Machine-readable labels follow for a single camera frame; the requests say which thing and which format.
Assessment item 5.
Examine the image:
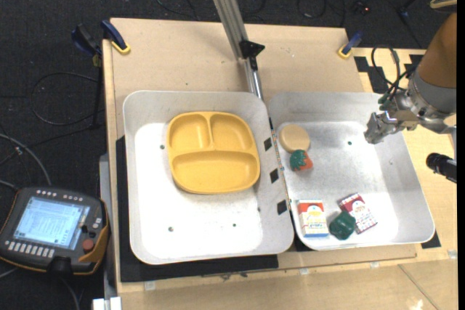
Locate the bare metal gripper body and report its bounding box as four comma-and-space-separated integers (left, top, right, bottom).
384, 89, 457, 136

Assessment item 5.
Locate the white plastic tray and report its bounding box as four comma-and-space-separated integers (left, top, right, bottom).
122, 89, 295, 266
267, 91, 436, 252

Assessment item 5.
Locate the red strawberry with green leaves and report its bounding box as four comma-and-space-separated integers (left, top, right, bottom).
288, 149, 314, 173

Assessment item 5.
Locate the tan round biscuit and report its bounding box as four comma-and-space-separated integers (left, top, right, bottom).
278, 123, 312, 154

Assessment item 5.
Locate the dark red carton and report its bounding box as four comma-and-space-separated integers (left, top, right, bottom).
337, 192, 379, 235

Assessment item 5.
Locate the thin black and white rod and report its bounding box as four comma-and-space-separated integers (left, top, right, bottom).
267, 115, 293, 219

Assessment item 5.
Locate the green bell pepper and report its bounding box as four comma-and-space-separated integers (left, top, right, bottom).
328, 211, 357, 241

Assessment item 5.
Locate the white and red carton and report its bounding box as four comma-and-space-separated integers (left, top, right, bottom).
296, 199, 330, 238

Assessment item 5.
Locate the yellow divided plate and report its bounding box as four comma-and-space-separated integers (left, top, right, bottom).
166, 111, 262, 195

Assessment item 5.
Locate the pale wood board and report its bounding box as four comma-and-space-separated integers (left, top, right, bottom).
102, 17, 419, 295

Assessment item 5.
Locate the black cylinder on white bracket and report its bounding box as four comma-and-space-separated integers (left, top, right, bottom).
425, 115, 458, 184

